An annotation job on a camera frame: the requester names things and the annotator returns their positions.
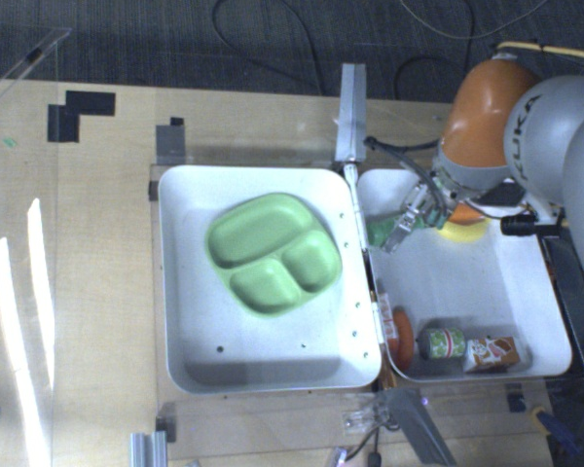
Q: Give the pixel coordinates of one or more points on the red sausage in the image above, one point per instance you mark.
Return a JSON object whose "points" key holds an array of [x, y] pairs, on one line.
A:
{"points": [[403, 338]]}

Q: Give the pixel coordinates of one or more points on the brown and white carton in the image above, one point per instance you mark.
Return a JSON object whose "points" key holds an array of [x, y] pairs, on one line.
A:
{"points": [[491, 354]]}

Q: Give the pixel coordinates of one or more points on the green divided plate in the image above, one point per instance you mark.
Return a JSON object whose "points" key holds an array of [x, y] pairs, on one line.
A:
{"points": [[272, 253]]}

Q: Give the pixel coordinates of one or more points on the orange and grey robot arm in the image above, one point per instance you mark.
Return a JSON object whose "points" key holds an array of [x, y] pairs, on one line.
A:
{"points": [[486, 115]]}

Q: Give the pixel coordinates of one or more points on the white plastic tray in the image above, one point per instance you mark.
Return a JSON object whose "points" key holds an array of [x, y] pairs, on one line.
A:
{"points": [[253, 353], [467, 285]]}

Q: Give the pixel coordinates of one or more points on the yellow bowl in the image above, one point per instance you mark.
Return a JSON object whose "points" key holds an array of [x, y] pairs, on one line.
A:
{"points": [[464, 232]]}

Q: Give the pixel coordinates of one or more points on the green and white can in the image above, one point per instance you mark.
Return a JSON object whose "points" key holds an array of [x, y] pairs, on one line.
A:
{"points": [[443, 343]]}

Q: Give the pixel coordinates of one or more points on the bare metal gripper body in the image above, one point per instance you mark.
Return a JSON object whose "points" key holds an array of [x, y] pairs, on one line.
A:
{"points": [[430, 201]]}

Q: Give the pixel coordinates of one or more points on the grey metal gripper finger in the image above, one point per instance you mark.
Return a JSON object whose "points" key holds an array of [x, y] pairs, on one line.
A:
{"points": [[398, 234]]}

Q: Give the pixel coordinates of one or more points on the black cylinder on white bracket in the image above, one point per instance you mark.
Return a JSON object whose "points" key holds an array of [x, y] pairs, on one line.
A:
{"points": [[518, 225]]}

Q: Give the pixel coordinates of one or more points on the orange carrot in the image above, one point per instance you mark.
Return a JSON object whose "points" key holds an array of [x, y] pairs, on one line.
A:
{"points": [[464, 214]]}

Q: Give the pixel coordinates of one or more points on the green broccoli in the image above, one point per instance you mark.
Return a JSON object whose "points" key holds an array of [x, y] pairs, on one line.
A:
{"points": [[377, 231]]}

